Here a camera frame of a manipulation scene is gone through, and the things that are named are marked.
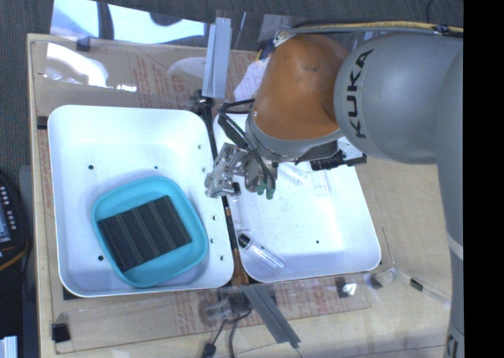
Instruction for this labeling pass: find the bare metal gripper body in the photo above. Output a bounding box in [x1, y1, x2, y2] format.
[235, 150, 278, 193]

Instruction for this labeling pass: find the white plastic tray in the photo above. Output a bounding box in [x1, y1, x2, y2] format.
[212, 112, 382, 284]
[46, 104, 235, 298]

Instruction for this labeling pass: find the clear plastic bottle black cap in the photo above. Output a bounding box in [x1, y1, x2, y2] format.
[237, 232, 286, 271]

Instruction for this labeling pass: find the black ribbed rectangular block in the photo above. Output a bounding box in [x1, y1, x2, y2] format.
[96, 195, 194, 275]

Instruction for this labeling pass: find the blue plate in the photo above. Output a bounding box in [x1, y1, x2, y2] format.
[91, 175, 210, 290]

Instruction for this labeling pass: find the brown cardboard board red print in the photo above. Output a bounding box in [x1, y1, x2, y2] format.
[30, 39, 373, 354]

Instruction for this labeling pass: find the black block with thin wires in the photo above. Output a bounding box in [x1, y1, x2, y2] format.
[227, 291, 253, 310]
[191, 90, 216, 114]

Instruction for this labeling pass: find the black cylinder on white bracket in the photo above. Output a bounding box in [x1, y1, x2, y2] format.
[309, 138, 368, 172]

